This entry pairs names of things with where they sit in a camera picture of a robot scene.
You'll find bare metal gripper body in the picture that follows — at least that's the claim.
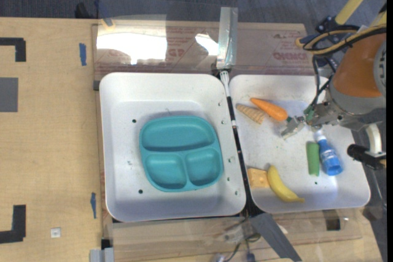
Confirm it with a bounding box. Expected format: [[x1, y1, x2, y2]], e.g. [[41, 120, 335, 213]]
[[305, 101, 354, 129]]

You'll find white plastic tray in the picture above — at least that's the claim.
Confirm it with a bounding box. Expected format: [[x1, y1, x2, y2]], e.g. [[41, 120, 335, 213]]
[[228, 74, 372, 215], [98, 72, 247, 223]]

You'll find orange carrot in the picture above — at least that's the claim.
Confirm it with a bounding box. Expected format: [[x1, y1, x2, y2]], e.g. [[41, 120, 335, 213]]
[[249, 97, 290, 123]]

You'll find green cylinder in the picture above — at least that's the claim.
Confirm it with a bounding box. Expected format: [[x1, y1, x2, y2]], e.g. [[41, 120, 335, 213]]
[[305, 141, 321, 177]]

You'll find beige waffle cone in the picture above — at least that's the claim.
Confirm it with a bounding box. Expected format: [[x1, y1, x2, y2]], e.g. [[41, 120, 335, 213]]
[[235, 103, 266, 125]]

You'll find blue bottle white cap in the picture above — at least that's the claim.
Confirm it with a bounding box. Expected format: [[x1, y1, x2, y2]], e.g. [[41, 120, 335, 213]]
[[313, 128, 344, 177]]

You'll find yellow banana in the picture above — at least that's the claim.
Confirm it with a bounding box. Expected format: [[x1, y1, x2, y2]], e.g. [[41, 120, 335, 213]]
[[267, 164, 306, 204]]

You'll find yellow cheese wedge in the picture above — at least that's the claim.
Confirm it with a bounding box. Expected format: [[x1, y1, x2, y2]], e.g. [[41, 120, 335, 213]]
[[246, 167, 271, 190]]

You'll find teal divided plate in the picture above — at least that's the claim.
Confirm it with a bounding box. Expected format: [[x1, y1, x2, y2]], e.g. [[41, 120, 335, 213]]
[[138, 115, 224, 193]]

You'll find black cylinder on white bracket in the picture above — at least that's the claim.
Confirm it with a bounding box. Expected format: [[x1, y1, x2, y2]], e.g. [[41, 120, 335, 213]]
[[346, 124, 387, 171]]

